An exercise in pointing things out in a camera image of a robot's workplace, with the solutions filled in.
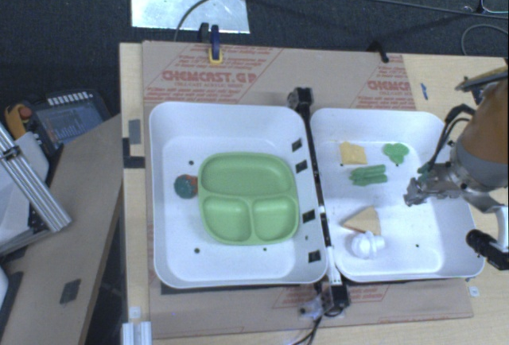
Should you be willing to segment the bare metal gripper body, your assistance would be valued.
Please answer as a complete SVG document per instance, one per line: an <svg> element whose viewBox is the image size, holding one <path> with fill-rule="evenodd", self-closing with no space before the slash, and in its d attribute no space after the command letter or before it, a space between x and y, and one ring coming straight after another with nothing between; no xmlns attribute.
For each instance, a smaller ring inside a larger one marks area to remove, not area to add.
<svg viewBox="0 0 509 345"><path fill-rule="evenodd" d="M445 162L420 168L420 199L463 199L483 213L495 212L492 187L476 180L460 164Z"/></svg>

